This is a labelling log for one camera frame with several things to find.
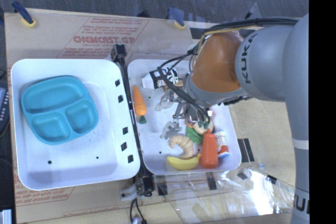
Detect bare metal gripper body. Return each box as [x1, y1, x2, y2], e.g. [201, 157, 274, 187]
[182, 101, 211, 124]

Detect beige round biscuit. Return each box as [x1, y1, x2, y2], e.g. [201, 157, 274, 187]
[192, 117, 215, 136]

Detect green toy vegetable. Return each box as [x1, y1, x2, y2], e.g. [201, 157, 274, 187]
[185, 125, 204, 145]

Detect white carton with cow print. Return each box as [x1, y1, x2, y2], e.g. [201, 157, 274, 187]
[141, 67, 180, 90]

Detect orange carrot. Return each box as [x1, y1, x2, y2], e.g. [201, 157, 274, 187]
[132, 85, 148, 125]

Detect beige croissant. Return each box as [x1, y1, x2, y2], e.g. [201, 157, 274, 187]
[168, 134, 195, 161]

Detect orange squeeze bottle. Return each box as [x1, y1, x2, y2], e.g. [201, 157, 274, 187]
[200, 129, 219, 169]

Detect thin black and white rod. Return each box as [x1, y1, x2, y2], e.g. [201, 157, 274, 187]
[115, 54, 148, 185]

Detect white red and blue packet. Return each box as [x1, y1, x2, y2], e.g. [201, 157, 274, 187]
[213, 130, 230, 159]

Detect white plastic tray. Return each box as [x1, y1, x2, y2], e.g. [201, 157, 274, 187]
[10, 58, 141, 191]
[127, 58, 243, 176]

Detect yellow banana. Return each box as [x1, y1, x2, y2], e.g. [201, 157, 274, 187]
[166, 153, 202, 171]

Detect blue divided plate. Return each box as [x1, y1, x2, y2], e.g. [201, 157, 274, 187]
[20, 74, 100, 146]

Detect brown cardboard board red print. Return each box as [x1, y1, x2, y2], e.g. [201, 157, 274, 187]
[4, 7, 298, 224]

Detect black cylinder on white bracket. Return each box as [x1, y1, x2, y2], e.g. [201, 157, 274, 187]
[222, 96, 253, 106]

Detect black block with thin wires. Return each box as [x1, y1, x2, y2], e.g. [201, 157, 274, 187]
[110, 44, 128, 62]
[133, 174, 156, 197]

